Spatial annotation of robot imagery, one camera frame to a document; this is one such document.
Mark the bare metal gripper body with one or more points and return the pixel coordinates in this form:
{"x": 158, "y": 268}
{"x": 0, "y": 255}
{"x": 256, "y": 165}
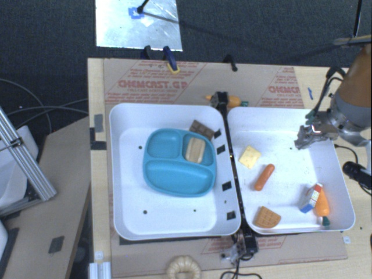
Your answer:
{"x": 325, "y": 125}

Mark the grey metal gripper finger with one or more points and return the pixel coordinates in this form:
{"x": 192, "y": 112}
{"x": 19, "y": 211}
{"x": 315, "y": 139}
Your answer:
{"x": 302, "y": 143}
{"x": 308, "y": 131}

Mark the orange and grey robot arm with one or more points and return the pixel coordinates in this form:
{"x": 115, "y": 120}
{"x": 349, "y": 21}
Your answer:
{"x": 356, "y": 80}

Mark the white plastic tray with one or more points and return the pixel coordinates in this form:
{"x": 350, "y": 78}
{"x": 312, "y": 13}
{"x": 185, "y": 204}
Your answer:
{"x": 174, "y": 216}
{"x": 287, "y": 185}

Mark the orange toy sausage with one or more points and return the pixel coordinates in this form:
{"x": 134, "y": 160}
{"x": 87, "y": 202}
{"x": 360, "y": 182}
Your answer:
{"x": 264, "y": 177}

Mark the yellow toy cheese slice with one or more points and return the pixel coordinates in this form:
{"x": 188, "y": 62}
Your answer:
{"x": 250, "y": 157}

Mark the small white and blue carton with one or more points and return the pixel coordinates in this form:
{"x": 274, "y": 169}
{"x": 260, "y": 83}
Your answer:
{"x": 310, "y": 199}

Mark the thin black and white rod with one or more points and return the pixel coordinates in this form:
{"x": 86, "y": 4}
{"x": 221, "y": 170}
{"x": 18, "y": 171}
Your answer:
{"x": 234, "y": 161}

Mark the orange toy waffle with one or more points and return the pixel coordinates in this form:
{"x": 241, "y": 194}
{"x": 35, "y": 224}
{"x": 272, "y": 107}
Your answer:
{"x": 266, "y": 218}

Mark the brown toy chocolate bar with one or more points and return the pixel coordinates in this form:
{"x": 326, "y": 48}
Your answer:
{"x": 202, "y": 129}

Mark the tan toy bread slice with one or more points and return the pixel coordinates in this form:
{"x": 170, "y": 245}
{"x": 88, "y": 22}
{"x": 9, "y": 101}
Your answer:
{"x": 195, "y": 150}

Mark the blue divided plate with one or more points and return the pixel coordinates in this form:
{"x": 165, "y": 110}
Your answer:
{"x": 177, "y": 176}

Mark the brown cardboard board red print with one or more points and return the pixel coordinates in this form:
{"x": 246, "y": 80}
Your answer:
{"x": 186, "y": 83}

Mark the black cylinder on white bracket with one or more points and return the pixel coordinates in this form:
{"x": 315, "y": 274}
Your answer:
{"x": 356, "y": 169}

